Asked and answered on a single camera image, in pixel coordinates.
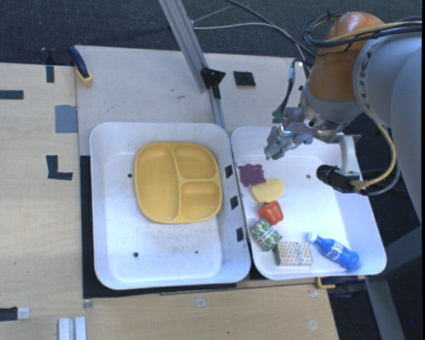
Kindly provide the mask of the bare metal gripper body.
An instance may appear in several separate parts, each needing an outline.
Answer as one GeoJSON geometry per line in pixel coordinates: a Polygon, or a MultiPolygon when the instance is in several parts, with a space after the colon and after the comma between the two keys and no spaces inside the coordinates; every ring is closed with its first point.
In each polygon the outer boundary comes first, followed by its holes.
{"type": "Polygon", "coordinates": [[[323,119],[308,108],[279,106],[274,111],[276,142],[282,145],[309,145],[313,139],[326,143],[336,142],[336,137],[344,131],[343,123],[333,123],[323,119]]]}

